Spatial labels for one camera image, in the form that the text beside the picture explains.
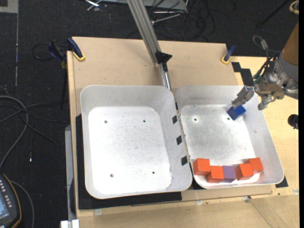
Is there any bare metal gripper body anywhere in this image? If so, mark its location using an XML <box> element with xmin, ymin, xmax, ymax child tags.
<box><xmin>255</xmin><ymin>64</ymin><xmax>299</xmax><ymax>100</ymax></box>

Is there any blue cube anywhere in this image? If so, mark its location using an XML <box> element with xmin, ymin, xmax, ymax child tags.
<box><xmin>226</xmin><ymin>104</ymin><xmax>247</xmax><ymax>121</ymax></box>

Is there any white plastic tray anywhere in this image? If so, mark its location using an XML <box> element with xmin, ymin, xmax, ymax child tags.
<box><xmin>174</xmin><ymin>85</ymin><xmax>285</xmax><ymax>190</ymax></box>
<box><xmin>80</xmin><ymin>85</ymin><xmax>193</xmax><ymax>200</ymax></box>

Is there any orange cube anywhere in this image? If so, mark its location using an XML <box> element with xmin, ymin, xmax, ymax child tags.
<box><xmin>206</xmin><ymin>165</ymin><xmax>225</xmax><ymax>184</ymax></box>
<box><xmin>192</xmin><ymin>158</ymin><xmax>211</xmax><ymax>177</ymax></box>
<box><xmin>245</xmin><ymin>157</ymin><xmax>264</xmax><ymax>174</ymax></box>
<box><xmin>234</xmin><ymin>163</ymin><xmax>255</xmax><ymax>181</ymax></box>

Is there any purple cube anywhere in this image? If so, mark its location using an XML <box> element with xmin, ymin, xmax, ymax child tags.
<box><xmin>221</xmin><ymin>165</ymin><xmax>237</xmax><ymax>183</ymax></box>

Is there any brown flat board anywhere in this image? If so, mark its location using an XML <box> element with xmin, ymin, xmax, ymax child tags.
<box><xmin>71</xmin><ymin>36</ymin><xmax>273</xmax><ymax>218</ymax></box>

